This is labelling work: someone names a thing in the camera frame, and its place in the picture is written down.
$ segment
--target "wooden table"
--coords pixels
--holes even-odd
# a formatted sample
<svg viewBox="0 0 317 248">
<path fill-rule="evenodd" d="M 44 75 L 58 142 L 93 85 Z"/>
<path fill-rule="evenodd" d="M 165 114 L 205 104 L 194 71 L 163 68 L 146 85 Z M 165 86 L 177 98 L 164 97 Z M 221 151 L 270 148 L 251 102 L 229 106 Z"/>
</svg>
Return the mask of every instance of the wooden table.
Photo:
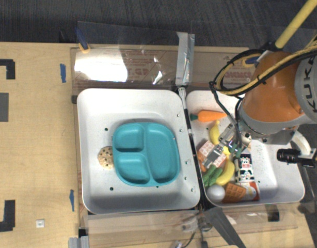
<svg viewBox="0 0 317 248">
<path fill-rule="evenodd" d="M 0 59 L 15 61 L 15 80 L 0 66 L 0 92 L 9 93 L 8 122 L 0 122 L 0 222 L 15 200 L 15 227 L 0 247 L 68 247 L 80 216 L 70 49 L 76 44 L 0 42 Z M 66 82 L 60 74 L 66 66 Z M 74 210 L 70 193 L 74 193 Z M 36 220 L 44 219 L 44 227 Z M 314 247 L 304 215 L 295 229 L 241 234 L 247 247 Z M 210 247 L 226 246 L 221 237 Z M 171 242 L 131 247 L 170 247 Z M 189 247 L 199 247 L 194 240 Z"/>
</svg>

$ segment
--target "orange carrot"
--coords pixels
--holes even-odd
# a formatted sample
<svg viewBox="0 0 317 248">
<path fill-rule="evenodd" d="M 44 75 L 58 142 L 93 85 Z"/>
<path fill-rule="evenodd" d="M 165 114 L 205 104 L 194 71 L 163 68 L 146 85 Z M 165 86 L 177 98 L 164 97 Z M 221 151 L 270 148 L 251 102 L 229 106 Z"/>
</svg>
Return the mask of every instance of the orange carrot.
<svg viewBox="0 0 317 248">
<path fill-rule="evenodd" d="M 201 110 L 198 113 L 198 115 L 191 114 L 190 118 L 191 120 L 197 119 L 198 121 L 201 121 L 201 122 L 208 122 L 208 121 L 218 120 L 226 116 L 227 115 L 224 112 Z"/>
</svg>

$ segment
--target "white square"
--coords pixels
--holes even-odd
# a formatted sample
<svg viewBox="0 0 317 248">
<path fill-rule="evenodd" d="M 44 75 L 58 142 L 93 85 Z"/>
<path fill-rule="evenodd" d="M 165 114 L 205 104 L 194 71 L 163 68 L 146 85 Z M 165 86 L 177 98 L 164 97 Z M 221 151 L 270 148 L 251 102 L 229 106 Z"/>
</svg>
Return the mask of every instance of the white square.
<svg viewBox="0 0 317 248">
<path fill-rule="evenodd" d="M 45 227 L 45 220 L 44 220 L 44 219 L 36 220 L 36 227 L 37 227 L 37 228 L 43 228 L 43 227 Z"/>
</svg>

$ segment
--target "teal plate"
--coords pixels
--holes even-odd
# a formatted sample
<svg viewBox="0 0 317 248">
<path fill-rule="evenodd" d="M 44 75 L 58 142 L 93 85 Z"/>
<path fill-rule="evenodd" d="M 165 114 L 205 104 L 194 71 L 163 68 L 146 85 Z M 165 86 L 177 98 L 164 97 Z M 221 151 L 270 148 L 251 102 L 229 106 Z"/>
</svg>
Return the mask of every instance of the teal plate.
<svg viewBox="0 0 317 248">
<path fill-rule="evenodd" d="M 126 184 L 153 187 L 173 182 L 180 171 L 174 134 L 158 123 L 128 123 L 113 135 L 114 165 Z"/>
</svg>

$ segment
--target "banana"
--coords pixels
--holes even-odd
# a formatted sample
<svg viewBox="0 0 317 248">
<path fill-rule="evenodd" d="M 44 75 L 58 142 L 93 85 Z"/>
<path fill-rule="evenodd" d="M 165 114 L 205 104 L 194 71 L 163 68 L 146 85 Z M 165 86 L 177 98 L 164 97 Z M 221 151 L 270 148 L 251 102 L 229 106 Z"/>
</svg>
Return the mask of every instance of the banana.
<svg viewBox="0 0 317 248">
<path fill-rule="evenodd" d="M 210 140 L 214 145 L 217 145 L 219 143 L 218 138 L 220 136 L 220 132 L 219 132 L 218 124 L 219 124 L 219 120 L 216 120 L 215 125 L 209 131 Z M 226 146 L 224 146 L 223 148 L 223 153 L 226 156 L 231 154 L 229 151 L 229 148 Z"/>
<path fill-rule="evenodd" d="M 221 186 L 226 185 L 231 180 L 233 174 L 234 174 L 234 163 L 226 159 L 224 170 L 222 174 L 217 178 L 216 184 Z"/>
</svg>

